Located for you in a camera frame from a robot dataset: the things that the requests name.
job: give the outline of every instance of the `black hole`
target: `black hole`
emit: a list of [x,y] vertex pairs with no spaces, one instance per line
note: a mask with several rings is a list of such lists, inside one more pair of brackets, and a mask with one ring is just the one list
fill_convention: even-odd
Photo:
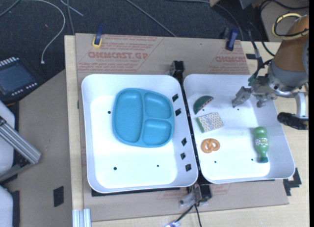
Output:
[[180,156],[182,160],[185,159],[185,153],[182,153]]
[[182,145],[184,146],[186,144],[186,138],[184,138],[182,141],[181,141]]
[[176,110],[176,116],[178,116],[180,114],[181,114],[181,109],[179,108],[179,109]]
[[172,102],[175,102],[175,100],[179,98],[178,94],[175,94],[173,97],[172,97]]
[[185,170],[186,170],[186,171],[189,171],[189,170],[191,170],[191,169],[192,169],[192,165],[191,165],[191,164],[186,164]]

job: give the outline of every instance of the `yellow cable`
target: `yellow cable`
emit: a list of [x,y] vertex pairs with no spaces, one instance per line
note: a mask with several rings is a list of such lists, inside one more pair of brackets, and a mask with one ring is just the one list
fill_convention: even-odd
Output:
[[272,28],[271,28],[271,32],[272,34],[279,38],[279,39],[282,39],[282,40],[294,40],[294,39],[297,39],[297,38],[300,38],[302,36],[305,36],[309,33],[309,29],[306,29],[304,30],[303,32],[300,32],[294,36],[280,36],[278,34],[276,34],[275,32],[275,25],[278,24],[280,21],[282,21],[284,18],[286,17],[295,17],[295,18],[301,18],[301,15],[300,14],[297,14],[297,13],[286,13],[284,15],[281,15],[277,18],[276,22],[273,24]]

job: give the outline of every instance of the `blue clamp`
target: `blue clamp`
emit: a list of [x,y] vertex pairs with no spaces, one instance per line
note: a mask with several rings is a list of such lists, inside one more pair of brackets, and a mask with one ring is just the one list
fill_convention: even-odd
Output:
[[229,33],[229,39],[226,44],[226,49],[229,51],[234,50],[234,45],[235,45],[235,40],[237,35],[239,34],[239,31],[236,28],[232,28],[230,33]]
[[104,24],[101,23],[98,27],[98,30],[97,30],[97,34],[96,34],[96,37],[94,37],[93,39],[93,47],[96,48],[96,49],[99,49],[100,46],[102,45],[102,32],[103,32],[103,29],[104,29]]

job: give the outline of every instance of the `pretzel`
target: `pretzel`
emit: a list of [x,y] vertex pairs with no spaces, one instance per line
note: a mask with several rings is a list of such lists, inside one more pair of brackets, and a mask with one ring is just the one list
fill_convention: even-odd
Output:
[[211,153],[217,151],[220,148],[220,143],[213,138],[205,139],[201,144],[201,149],[205,153]]

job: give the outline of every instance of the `white tray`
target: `white tray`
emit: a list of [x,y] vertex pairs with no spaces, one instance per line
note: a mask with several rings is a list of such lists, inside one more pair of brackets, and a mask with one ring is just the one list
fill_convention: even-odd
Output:
[[[167,75],[87,76],[82,82],[86,135],[87,178],[100,193],[187,187],[195,183],[198,168],[189,133],[181,87]],[[165,95],[172,102],[173,137],[166,145],[145,148],[123,144],[112,129],[116,95],[126,88],[140,88]]]
[[13,198],[12,195],[0,186],[0,226],[12,227]]
[[[294,173],[294,162],[282,125],[277,121],[274,102],[268,101],[257,108],[257,99],[251,96],[245,103],[232,107],[232,99],[241,86],[247,85],[249,77],[188,75],[184,79],[201,171],[212,183],[288,178]],[[195,115],[193,105],[205,95],[214,99]],[[214,112],[218,112],[224,125],[202,133],[196,118]],[[253,129],[258,126],[266,127],[269,143],[269,162],[263,164],[258,162],[254,147]],[[206,138],[217,139],[220,149],[204,153],[201,143]]]

